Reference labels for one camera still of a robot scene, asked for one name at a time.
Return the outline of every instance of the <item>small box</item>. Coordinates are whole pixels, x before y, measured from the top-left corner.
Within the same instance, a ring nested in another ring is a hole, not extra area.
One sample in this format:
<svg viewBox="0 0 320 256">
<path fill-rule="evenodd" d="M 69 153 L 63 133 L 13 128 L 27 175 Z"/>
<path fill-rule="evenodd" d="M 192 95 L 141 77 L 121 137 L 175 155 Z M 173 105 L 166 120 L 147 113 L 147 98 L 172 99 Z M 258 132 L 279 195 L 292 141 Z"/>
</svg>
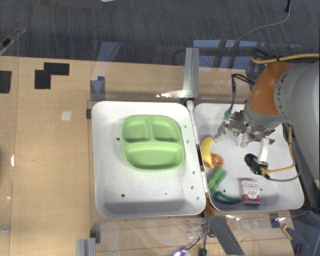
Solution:
<svg viewBox="0 0 320 256">
<path fill-rule="evenodd" d="M 256 180 L 241 180 L 242 202 L 244 206 L 260 205 L 260 195 Z"/>
</svg>

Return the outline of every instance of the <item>white tray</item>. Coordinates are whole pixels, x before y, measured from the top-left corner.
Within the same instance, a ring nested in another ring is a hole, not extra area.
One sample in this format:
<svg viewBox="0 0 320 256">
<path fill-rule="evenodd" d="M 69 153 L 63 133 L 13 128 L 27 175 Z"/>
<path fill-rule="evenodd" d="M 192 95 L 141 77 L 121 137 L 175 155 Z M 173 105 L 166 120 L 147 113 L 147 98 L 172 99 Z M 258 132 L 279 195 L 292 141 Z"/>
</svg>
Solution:
<svg viewBox="0 0 320 256">
<path fill-rule="evenodd" d="M 126 118 L 161 115 L 174 119 L 184 141 L 185 161 L 174 170 L 145 172 L 125 162 L 121 130 Z M 192 122 L 177 103 L 102 101 L 92 109 L 95 202 L 109 219 L 196 215 L 206 205 Z"/>
<path fill-rule="evenodd" d="M 205 137 L 217 134 L 223 121 L 224 113 L 229 104 L 203 103 L 195 107 L 194 116 L 200 141 Z M 243 110 L 244 105 L 236 104 L 232 111 Z M 223 169 L 227 172 L 226 178 L 221 182 L 219 189 L 225 191 L 226 196 L 241 198 L 240 181 L 242 179 L 256 180 L 259 186 L 260 206 L 244 206 L 241 203 L 223 204 L 211 199 L 212 205 L 222 212 L 245 211 L 279 211 L 299 209 L 304 203 L 304 194 L 299 179 L 289 182 L 269 181 L 260 175 L 253 174 L 244 161 L 248 153 L 258 155 L 260 144 L 249 143 L 248 147 L 241 148 L 242 135 L 235 137 L 230 133 L 227 138 L 213 144 L 210 151 L 221 156 L 224 160 Z M 283 136 L 282 126 L 278 126 L 270 138 L 275 142 L 269 146 L 267 162 L 269 169 L 278 169 L 292 164 L 288 144 Z M 205 168 L 207 178 L 212 170 Z M 283 172 L 271 174 L 275 179 L 289 179 L 297 175 L 295 168 Z"/>
</svg>

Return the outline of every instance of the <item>yellow banana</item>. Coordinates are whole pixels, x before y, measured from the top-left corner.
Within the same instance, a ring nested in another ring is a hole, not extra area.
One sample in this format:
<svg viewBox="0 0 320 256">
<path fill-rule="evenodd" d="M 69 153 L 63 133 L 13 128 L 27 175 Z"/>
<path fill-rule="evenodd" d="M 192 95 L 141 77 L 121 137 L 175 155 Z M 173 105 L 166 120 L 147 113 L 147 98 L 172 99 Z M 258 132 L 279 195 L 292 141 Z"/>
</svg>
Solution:
<svg viewBox="0 0 320 256">
<path fill-rule="evenodd" d="M 210 148 L 211 148 L 213 142 L 214 142 L 214 138 L 213 137 L 206 137 L 201 142 L 201 145 L 200 145 L 202 160 L 206 164 L 208 164 L 211 169 L 214 167 L 214 165 L 212 164 L 211 154 L 210 154 Z"/>
</svg>

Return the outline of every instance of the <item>green plate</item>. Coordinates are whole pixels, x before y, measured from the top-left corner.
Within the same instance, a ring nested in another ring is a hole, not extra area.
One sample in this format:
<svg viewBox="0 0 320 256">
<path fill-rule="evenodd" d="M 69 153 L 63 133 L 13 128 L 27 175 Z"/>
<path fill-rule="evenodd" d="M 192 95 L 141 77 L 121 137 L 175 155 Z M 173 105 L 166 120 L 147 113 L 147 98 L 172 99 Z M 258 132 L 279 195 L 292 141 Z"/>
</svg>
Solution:
<svg viewBox="0 0 320 256">
<path fill-rule="evenodd" d="M 167 116 L 130 116 L 122 125 L 121 136 L 124 159 L 135 170 L 173 170 L 185 161 L 180 128 Z"/>
</svg>

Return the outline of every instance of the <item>wooden table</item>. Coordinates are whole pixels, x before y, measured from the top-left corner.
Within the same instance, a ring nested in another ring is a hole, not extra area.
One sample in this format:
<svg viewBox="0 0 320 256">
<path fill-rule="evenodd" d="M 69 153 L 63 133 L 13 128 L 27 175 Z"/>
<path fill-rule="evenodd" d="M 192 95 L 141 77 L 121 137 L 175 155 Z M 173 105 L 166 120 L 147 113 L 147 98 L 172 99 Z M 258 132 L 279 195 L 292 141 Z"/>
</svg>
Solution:
<svg viewBox="0 0 320 256">
<path fill-rule="evenodd" d="M 43 70 L 44 62 L 70 64 L 68 76 L 51 76 L 50 90 L 34 88 L 35 70 Z M 107 98 L 129 99 L 143 94 L 145 99 L 156 100 L 158 93 L 182 89 L 184 67 L 0 56 L 0 70 L 12 71 L 10 93 L 0 94 L 0 225 L 11 226 L 9 233 L 0 233 L 0 255 L 76 255 L 77 239 L 89 238 L 95 211 L 90 200 L 86 118 L 90 80 L 105 77 Z M 230 70 L 200 68 L 202 100 L 229 101 L 230 74 Z M 239 82 L 238 99 L 243 101 L 248 94 L 247 85 Z M 65 111 L 71 112 L 70 120 L 62 120 Z M 290 221 L 288 212 L 280 215 Z M 113 223 L 100 220 L 104 225 Z M 172 220 L 158 219 L 157 230 L 171 231 Z M 147 238 L 148 221 L 142 222 L 146 225 L 138 225 L 135 234 Z M 235 229 L 234 233 L 247 255 L 293 255 L 290 241 L 279 228 Z M 144 245 L 141 248 L 128 245 L 116 253 L 156 256 L 175 249 L 147 240 L 140 241 Z M 208 240 L 206 247 L 208 256 L 225 255 L 216 238 Z M 101 251 L 97 255 L 108 255 L 108 248 L 101 244 L 97 248 Z M 198 249 L 195 247 L 192 255 L 197 255 Z"/>
</svg>

